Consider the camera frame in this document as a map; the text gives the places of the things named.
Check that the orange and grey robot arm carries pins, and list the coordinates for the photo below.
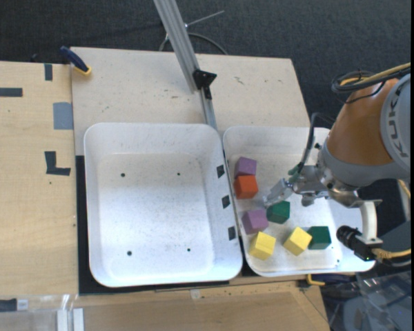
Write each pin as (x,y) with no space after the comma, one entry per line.
(362,133)

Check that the yellow cube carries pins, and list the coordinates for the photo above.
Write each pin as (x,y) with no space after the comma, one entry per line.
(262,246)
(297,241)

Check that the orange cube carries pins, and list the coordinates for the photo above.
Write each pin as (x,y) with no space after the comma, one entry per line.
(245,187)

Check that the purple cube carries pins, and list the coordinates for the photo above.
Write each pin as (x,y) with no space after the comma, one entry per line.
(245,167)
(254,221)

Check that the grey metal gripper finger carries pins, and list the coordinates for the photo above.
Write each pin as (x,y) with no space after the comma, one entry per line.
(272,198)
(283,185)

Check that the black cylinder on white bracket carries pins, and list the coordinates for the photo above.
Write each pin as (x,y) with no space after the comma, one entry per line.
(360,243)

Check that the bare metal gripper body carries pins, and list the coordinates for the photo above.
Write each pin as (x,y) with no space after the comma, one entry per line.
(315,181)

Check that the green cube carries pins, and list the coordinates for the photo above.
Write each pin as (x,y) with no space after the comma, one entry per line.
(278,212)
(320,238)

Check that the white plastic tray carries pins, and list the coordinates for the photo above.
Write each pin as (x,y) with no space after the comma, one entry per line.
(152,212)
(283,264)

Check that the pale wood board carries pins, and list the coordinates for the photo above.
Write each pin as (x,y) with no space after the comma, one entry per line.
(141,88)

